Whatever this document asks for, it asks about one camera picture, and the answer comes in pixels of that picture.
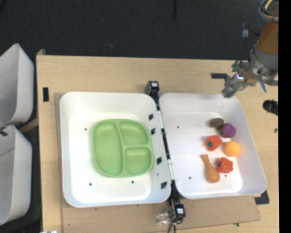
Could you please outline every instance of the red bell pepper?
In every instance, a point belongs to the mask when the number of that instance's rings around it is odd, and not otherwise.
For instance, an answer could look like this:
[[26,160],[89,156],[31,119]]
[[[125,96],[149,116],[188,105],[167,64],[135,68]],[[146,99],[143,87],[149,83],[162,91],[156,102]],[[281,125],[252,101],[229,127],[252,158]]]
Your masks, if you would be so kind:
[[208,150],[213,151],[222,144],[222,139],[218,135],[211,135],[205,141]]
[[217,169],[219,173],[229,173],[233,171],[233,162],[225,157],[222,157],[216,160],[215,169]]

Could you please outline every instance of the purple onion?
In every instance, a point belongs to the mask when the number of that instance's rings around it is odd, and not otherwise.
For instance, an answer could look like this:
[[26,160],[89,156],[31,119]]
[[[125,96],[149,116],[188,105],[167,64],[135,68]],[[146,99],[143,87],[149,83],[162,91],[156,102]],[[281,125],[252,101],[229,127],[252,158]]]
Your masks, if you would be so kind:
[[222,137],[234,137],[236,133],[236,129],[230,123],[225,123],[221,128],[221,135]]

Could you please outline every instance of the green plate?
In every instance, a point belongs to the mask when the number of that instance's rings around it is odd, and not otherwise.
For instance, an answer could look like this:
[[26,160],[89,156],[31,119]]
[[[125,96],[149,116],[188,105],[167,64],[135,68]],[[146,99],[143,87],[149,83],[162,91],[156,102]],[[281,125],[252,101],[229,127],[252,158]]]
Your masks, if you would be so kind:
[[92,131],[97,169],[109,177],[132,177],[153,167],[153,147],[147,128],[127,119],[98,122]]

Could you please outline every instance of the toy orange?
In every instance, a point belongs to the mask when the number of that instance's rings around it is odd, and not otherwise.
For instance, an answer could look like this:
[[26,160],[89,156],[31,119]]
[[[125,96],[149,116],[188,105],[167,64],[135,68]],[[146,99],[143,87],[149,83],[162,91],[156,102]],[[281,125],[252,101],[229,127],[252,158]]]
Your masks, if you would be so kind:
[[237,156],[241,153],[242,148],[236,141],[227,142],[224,147],[224,152],[227,156]]

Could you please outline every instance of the toy food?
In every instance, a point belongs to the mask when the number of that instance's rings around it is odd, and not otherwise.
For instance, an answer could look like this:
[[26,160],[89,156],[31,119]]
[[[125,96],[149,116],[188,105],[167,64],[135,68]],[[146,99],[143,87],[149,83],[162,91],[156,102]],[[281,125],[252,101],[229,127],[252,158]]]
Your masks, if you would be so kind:
[[200,156],[205,163],[206,166],[206,178],[210,183],[218,182],[220,179],[219,172],[212,166],[210,163],[209,157],[207,154],[202,154]]
[[215,127],[217,130],[219,130],[224,125],[224,120],[222,118],[214,118],[209,122],[209,124],[210,127]]
[[205,141],[208,150],[213,151],[222,144],[222,139],[218,135],[211,135]]
[[235,127],[230,123],[225,123],[220,129],[222,137],[234,137],[236,133]]
[[233,162],[229,159],[222,157],[215,162],[215,169],[219,173],[229,173],[233,171]]
[[224,152],[227,156],[237,156],[241,153],[242,148],[236,141],[227,142],[224,147]]

